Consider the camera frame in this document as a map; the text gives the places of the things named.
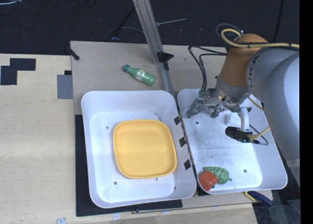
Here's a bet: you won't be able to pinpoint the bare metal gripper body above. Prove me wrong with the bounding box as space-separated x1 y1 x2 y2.
204 88 242 112

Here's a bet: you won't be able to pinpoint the white plastic tray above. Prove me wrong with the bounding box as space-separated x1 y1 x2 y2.
81 90 198 209
177 88 289 196

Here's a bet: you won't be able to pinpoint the green grapes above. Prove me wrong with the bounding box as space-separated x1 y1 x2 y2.
202 166 232 185

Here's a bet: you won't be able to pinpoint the green plastic bottle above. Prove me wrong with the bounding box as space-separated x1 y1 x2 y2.
123 64 157 87

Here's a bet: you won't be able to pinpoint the yellow plate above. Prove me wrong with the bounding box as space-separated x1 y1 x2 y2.
112 119 178 179

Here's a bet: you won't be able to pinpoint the red bell pepper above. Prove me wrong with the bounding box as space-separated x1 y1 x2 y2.
198 170 219 192

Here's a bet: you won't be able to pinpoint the pale wood board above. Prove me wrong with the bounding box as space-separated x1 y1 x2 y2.
70 41 273 215

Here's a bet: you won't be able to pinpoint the black cylinder on white bracket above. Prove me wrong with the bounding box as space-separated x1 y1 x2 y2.
224 107 254 144

